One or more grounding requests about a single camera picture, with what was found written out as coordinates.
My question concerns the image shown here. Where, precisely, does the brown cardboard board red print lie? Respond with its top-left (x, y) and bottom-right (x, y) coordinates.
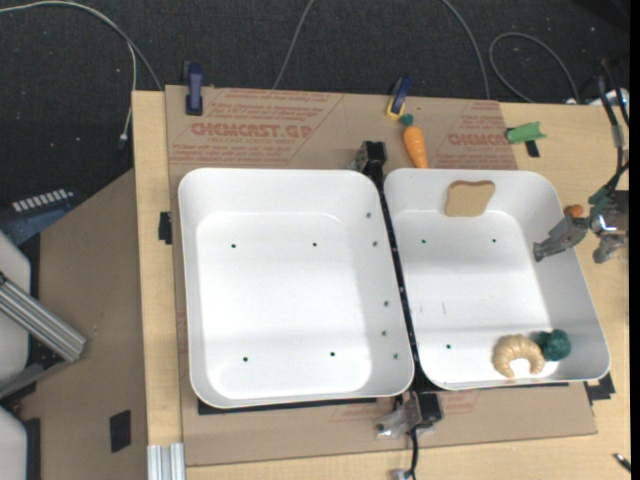
top-left (164, 85), bottom-right (599, 467)

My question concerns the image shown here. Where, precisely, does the thin black rod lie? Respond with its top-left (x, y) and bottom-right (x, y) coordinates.
top-left (368, 165), bottom-right (430, 394)

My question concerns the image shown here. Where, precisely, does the white plastic tray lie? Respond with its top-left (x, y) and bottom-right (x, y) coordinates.
top-left (177, 166), bottom-right (416, 410)
top-left (382, 167), bottom-right (612, 392)

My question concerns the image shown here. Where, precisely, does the tan bread slice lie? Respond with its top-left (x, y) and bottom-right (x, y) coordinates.
top-left (443, 179), bottom-right (497, 218)

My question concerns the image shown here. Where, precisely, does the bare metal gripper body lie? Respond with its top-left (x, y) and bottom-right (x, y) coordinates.
top-left (589, 191), bottom-right (630, 240)

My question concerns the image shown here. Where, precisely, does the green broccoli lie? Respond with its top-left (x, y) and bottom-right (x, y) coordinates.
top-left (536, 328), bottom-right (572, 363)

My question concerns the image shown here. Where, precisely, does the black block with thin wires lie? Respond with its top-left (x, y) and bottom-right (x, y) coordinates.
top-left (349, 140), bottom-right (389, 174)
top-left (374, 391), bottom-right (445, 440)

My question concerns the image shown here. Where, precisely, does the orange carrot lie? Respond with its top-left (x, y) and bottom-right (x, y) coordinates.
top-left (398, 113), bottom-right (430, 170)

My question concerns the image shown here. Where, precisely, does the cream croissant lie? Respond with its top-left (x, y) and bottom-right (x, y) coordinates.
top-left (492, 333), bottom-right (546, 379)

